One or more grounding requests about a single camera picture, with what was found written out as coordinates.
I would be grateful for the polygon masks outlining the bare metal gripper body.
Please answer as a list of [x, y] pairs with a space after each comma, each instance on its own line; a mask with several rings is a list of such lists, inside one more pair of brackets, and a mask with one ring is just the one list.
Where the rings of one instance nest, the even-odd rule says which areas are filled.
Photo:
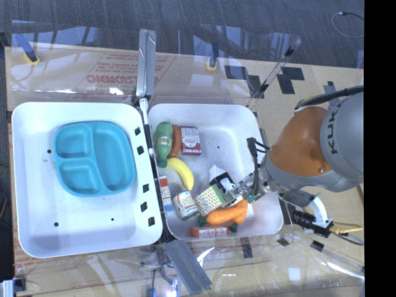
[[258, 171], [246, 176], [239, 184], [238, 191], [242, 198], [251, 204], [259, 200], [270, 191], [269, 180], [266, 175]]

